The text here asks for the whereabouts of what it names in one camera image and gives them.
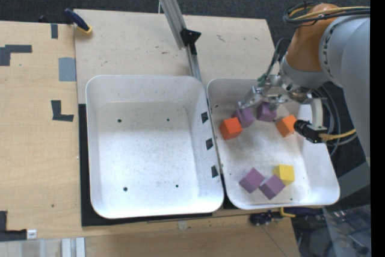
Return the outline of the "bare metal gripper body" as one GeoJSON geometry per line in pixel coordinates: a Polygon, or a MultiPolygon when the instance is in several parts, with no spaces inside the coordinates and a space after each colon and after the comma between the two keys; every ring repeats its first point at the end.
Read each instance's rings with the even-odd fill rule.
{"type": "Polygon", "coordinates": [[[311,90],[304,88],[286,75],[263,74],[258,79],[257,87],[261,89],[263,98],[269,100],[274,96],[285,96],[286,102],[295,101],[299,104],[308,104],[312,98],[311,90]]]}

